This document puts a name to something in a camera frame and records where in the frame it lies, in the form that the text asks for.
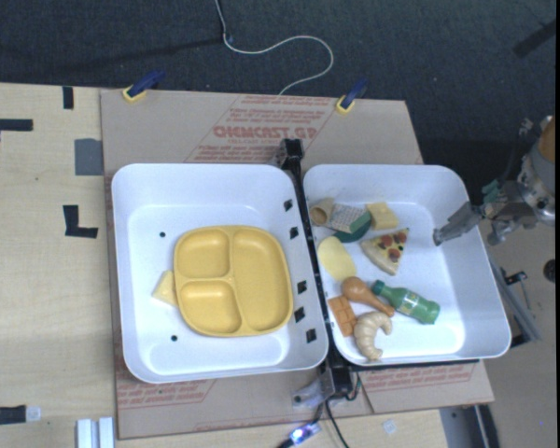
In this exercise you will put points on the toy pizza slice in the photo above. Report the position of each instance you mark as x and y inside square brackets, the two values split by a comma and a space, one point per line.
[386, 250]

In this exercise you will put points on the thin black rod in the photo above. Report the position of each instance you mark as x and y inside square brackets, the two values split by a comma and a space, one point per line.
[310, 245]

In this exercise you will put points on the yellow cheese block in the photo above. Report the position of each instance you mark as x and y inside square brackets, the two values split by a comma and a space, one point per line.
[382, 216]

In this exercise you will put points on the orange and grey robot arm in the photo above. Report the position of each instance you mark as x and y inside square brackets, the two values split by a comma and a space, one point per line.
[543, 157]

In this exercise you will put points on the white plastic tray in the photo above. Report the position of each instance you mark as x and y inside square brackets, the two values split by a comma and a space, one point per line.
[144, 269]
[457, 297]

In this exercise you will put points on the green bottle yellow label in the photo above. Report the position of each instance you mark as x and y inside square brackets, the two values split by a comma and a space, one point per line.
[408, 302]

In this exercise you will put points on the pale yellow cheese wedge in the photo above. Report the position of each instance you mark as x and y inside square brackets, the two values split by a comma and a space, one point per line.
[164, 289]

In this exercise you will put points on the yellow divided plate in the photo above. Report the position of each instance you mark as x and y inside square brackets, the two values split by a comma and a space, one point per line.
[256, 273]

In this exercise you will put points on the beige croissant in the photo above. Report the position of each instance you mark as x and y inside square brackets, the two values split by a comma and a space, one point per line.
[371, 334]

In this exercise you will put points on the brown chicken drumstick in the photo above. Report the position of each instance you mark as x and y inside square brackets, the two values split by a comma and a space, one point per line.
[359, 291]

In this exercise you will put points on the beige ice cream cone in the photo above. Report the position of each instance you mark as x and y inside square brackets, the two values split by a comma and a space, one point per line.
[321, 212]

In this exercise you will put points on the brown cardboard board red print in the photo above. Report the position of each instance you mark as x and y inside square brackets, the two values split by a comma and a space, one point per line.
[168, 129]

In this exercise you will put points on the dark green round toy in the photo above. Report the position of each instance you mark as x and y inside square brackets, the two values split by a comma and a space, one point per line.
[354, 233]

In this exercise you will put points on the pale yellow potato crisp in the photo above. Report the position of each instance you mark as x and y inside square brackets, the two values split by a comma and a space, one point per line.
[336, 257]

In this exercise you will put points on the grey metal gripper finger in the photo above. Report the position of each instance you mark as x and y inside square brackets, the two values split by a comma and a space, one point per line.
[457, 224]
[500, 235]

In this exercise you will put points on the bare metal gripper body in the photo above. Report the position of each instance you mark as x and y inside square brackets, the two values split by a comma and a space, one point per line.
[518, 208]

